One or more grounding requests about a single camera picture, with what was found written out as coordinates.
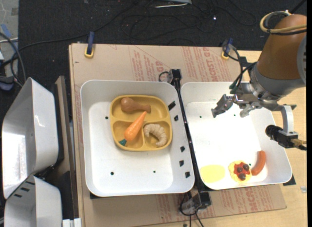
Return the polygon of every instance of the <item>white container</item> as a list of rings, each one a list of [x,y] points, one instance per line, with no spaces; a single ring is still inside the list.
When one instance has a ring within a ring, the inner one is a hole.
[[[256,109],[241,118],[241,109],[233,104],[225,113],[213,117],[211,109],[217,106],[223,94],[229,94],[230,84],[195,82],[186,83],[181,88],[198,169],[207,165],[220,165],[225,169],[223,179],[213,183],[203,181],[204,184],[217,190],[289,181],[292,169],[285,149],[265,134],[266,127],[275,124],[271,111]],[[243,160],[253,167],[260,150],[266,152],[264,169],[244,184],[235,182],[228,171],[229,164]]]
[[[61,223],[59,189],[32,175],[5,203],[4,227],[60,227]]]
[[[54,96],[28,78],[3,120],[4,197],[7,199],[29,175],[54,165],[58,153]]]
[[[161,82],[91,80],[80,92],[86,183],[91,193],[99,197],[183,193],[193,187],[191,154],[173,86]],[[114,143],[110,104],[118,96],[132,94],[156,96],[166,105],[175,102],[169,111],[173,137],[167,148],[134,152]]]

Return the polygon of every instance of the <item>yellow plate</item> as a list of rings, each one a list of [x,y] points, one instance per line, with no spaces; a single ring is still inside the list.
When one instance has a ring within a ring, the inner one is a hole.
[[[121,99],[129,97],[140,104],[149,104],[151,106],[151,112],[147,113],[144,119],[141,131],[136,138],[132,141],[127,141],[123,146],[119,141],[124,139],[124,132],[126,128],[142,114],[142,110],[135,110],[132,112],[124,112],[121,110]],[[123,95],[115,98],[110,106],[110,123],[111,130],[115,144],[128,151],[154,151],[166,148],[172,140],[172,126],[170,120],[170,114],[167,105],[160,98],[148,95]],[[143,133],[143,128],[147,124],[159,124],[165,130],[167,136],[167,143],[158,147],[156,142],[158,139],[150,134],[147,138]]]

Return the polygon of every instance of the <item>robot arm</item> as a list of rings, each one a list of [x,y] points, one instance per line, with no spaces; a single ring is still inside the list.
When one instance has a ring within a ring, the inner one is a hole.
[[[276,14],[285,17],[274,29],[268,28],[268,20]],[[227,111],[234,103],[242,111],[241,117],[257,108],[270,111],[281,111],[283,128],[270,125],[266,134],[285,148],[297,147],[306,149],[298,140],[293,130],[292,110],[296,105],[279,105],[277,102],[297,88],[306,86],[306,44],[307,17],[291,15],[288,12],[273,12],[266,15],[260,22],[260,28],[270,33],[259,60],[250,69],[249,83],[240,83],[235,87],[233,96],[219,100],[217,107],[212,109],[213,116]]]

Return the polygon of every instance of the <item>black floor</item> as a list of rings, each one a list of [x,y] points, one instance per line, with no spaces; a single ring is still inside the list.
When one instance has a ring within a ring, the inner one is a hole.
[[[86,41],[90,31],[97,43],[220,46],[231,37],[239,50],[261,50],[268,37],[259,28],[261,18],[292,11],[301,1],[192,0],[193,5],[155,8],[168,2],[19,0],[19,49],[27,77],[50,88],[64,75],[70,99],[68,45]],[[307,3],[296,13],[306,15]],[[19,90],[0,91],[1,121]]]

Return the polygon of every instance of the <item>toy food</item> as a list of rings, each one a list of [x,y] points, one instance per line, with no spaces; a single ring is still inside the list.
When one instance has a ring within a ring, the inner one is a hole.
[[[247,182],[252,177],[249,165],[242,160],[230,163],[229,171],[231,177],[240,184]]]
[[[129,97],[121,99],[121,110],[124,112],[132,112],[135,110],[143,110],[148,113],[151,112],[151,106],[149,104],[140,104]]]
[[[136,138],[138,132],[141,130],[144,118],[146,115],[146,111],[144,111],[136,120],[134,120],[131,125],[129,125],[124,133],[125,138],[119,143],[123,146],[126,145],[127,141],[132,141]]]
[[[144,129],[144,135],[148,138],[150,133],[153,134],[156,138],[158,138],[158,142],[156,145],[158,147],[162,147],[167,143],[167,136],[165,133],[165,129],[161,127],[159,124],[147,124]]]
[[[205,183],[214,183],[225,177],[225,168],[222,165],[206,165],[200,169],[200,176]]]
[[[252,168],[252,175],[253,176],[258,175],[262,171],[262,169],[263,169],[263,167],[265,165],[265,161],[266,161],[266,154],[265,154],[265,152],[264,151],[259,151],[258,152],[257,163]]]

